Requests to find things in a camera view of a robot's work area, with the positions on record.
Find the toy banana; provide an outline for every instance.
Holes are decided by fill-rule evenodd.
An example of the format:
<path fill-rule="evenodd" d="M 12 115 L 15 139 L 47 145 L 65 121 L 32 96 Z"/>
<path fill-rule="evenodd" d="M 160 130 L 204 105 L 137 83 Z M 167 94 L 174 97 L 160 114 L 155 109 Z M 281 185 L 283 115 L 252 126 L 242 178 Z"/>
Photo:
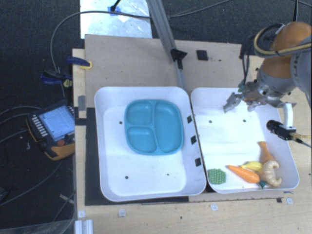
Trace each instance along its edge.
<path fill-rule="evenodd" d="M 245 165 L 241 165 L 241 168 L 247 168 L 256 172 L 261 172 L 263 165 L 258 161 L 249 161 Z"/>

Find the blue divided plate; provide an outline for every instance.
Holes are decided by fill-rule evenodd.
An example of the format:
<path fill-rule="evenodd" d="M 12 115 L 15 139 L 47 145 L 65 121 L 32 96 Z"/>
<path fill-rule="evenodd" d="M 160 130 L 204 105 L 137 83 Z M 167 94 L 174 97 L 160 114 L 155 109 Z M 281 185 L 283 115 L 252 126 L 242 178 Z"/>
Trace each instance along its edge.
<path fill-rule="evenodd" d="M 165 100 L 136 100 L 125 111 L 129 147 L 145 155 L 168 155 L 183 145 L 183 124 L 177 106 Z"/>

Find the toy carrot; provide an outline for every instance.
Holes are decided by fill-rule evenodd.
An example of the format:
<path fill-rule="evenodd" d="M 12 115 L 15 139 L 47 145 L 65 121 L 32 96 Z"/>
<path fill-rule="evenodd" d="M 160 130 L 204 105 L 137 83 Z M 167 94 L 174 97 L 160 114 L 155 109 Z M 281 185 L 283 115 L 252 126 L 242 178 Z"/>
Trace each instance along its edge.
<path fill-rule="evenodd" d="M 259 175 L 255 172 L 232 165 L 228 165 L 228 168 L 248 183 L 258 183 L 260 181 Z"/>
<path fill-rule="evenodd" d="M 262 164 L 265 164 L 268 160 L 275 160 L 275 158 L 270 154 L 265 141 L 260 141 L 259 146 L 262 150 Z"/>

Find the electronic display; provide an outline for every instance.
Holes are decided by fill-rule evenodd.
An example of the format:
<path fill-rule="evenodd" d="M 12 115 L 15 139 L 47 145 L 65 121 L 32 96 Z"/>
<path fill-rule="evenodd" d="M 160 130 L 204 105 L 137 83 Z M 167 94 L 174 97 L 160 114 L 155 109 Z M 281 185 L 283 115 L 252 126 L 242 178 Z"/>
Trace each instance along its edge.
<path fill-rule="evenodd" d="M 74 117 L 66 106 L 58 107 L 39 115 L 54 141 L 58 141 L 75 130 Z"/>

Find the dark gray carpet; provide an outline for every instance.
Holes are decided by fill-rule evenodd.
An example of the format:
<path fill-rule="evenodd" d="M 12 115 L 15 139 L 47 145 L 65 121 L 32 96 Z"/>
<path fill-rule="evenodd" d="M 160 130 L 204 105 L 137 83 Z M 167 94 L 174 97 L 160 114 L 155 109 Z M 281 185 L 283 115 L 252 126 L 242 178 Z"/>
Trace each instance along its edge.
<path fill-rule="evenodd" d="M 223 0 L 163 0 L 168 15 L 195 10 Z M 311 4 L 312 0 L 302 0 Z M 294 1 L 235 0 L 204 12 L 170 19 L 176 39 L 242 43 L 263 27 L 293 19 Z M 43 69 L 52 69 L 50 37 L 57 24 L 79 11 L 79 0 L 0 0 L 0 112 L 13 105 L 48 106 L 62 97 L 59 86 L 40 81 Z M 311 24 L 311 8 L 299 5 L 299 20 Z M 157 37 L 154 27 L 153 36 Z M 66 22 L 55 37 L 54 53 L 62 72 L 70 72 L 66 57 L 83 47 L 79 17 Z M 71 90 L 66 96 L 71 98 Z M 17 113 L 1 116 L 0 121 Z M 25 129 L 24 118 L 0 126 L 0 139 Z M 13 198 L 38 184 L 57 167 L 28 134 L 0 144 L 0 187 L 11 189 Z M 72 159 L 32 192 L 0 206 L 0 229 L 51 222 L 64 201 L 60 194 L 73 192 Z M 72 217 L 68 204 L 57 220 Z"/>

